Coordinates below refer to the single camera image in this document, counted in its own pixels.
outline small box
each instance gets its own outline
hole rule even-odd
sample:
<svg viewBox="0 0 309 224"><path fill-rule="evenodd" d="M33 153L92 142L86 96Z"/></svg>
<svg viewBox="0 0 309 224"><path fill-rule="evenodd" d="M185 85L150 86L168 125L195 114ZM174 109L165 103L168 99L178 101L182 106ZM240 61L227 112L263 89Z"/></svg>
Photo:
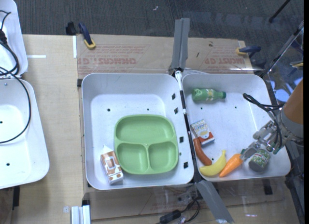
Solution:
<svg viewBox="0 0 309 224"><path fill-rule="evenodd" d="M190 125L193 134L199 139L202 145L210 143L215 140L209 126L206 124L205 120L202 119Z"/></svg>
<svg viewBox="0 0 309 224"><path fill-rule="evenodd" d="M101 162L105 169L105 174L108 177L109 184L122 181L124 178L122 169L119 165L115 151L107 147L103 147L101 154Z"/></svg>

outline green divided plate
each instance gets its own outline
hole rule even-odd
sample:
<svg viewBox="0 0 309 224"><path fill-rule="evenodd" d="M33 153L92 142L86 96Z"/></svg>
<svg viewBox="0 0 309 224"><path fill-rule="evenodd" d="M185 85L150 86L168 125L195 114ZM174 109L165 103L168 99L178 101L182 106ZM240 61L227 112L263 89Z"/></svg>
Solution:
<svg viewBox="0 0 309 224"><path fill-rule="evenodd" d="M121 118L115 127L114 143L121 168L131 174L167 172L178 162L174 126L161 115Z"/></svg>

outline metal can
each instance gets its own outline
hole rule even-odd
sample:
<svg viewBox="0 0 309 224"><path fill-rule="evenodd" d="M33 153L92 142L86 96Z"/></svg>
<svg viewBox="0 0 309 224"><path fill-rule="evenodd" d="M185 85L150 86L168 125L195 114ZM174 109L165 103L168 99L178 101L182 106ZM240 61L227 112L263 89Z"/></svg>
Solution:
<svg viewBox="0 0 309 224"><path fill-rule="evenodd" d="M265 170L269 159L270 159L270 154L264 149L259 149L251 157L251 160L249 161L249 167L253 171L262 172Z"/></svg>

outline yellow banana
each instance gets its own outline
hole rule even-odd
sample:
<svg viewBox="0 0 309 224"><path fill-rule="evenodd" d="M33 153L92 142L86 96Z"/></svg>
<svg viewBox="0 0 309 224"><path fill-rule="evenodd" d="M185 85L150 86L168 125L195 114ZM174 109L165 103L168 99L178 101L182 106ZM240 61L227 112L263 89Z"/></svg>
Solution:
<svg viewBox="0 0 309 224"><path fill-rule="evenodd" d="M201 174L205 176L214 176L222 171L222 169L226 165L226 157L225 157L225 150L222 150L222 154L219 159L210 166L202 166L199 168Z"/></svg>

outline toy bottle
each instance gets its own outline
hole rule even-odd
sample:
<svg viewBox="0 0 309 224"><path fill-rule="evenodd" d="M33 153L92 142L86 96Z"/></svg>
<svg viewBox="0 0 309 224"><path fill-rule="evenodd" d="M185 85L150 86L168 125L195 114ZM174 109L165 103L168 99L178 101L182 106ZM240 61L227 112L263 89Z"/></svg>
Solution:
<svg viewBox="0 0 309 224"><path fill-rule="evenodd" d="M216 91L211 88L205 88L205 89L194 88L192 90L192 99L194 101L199 101L199 100L209 101L209 100L215 100L219 98L223 99L225 97L226 97L226 92Z"/></svg>

